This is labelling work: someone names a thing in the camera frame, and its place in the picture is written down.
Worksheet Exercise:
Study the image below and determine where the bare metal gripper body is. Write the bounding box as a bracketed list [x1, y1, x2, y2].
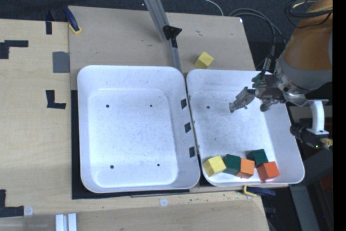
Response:
[254, 72, 311, 107]

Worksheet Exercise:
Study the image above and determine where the white plastic tray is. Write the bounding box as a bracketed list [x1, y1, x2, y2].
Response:
[185, 68, 306, 188]
[77, 64, 201, 194]

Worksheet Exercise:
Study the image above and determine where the pale wood board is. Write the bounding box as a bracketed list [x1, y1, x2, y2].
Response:
[67, 5, 289, 194]

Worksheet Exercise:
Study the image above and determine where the orange cube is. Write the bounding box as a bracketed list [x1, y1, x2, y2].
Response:
[235, 158, 256, 180]
[256, 161, 281, 182]

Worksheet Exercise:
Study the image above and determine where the yellow cube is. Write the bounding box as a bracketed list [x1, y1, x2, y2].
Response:
[203, 155, 227, 177]
[194, 51, 215, 69]

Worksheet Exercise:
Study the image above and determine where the green cube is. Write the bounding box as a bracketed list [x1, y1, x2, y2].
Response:
[246, 148, 269, 167]
[222, 154, 242, 175]

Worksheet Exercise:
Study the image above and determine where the black cylinder on white bracket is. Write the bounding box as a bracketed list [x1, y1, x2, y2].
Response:
[289, 99, 332, 150]

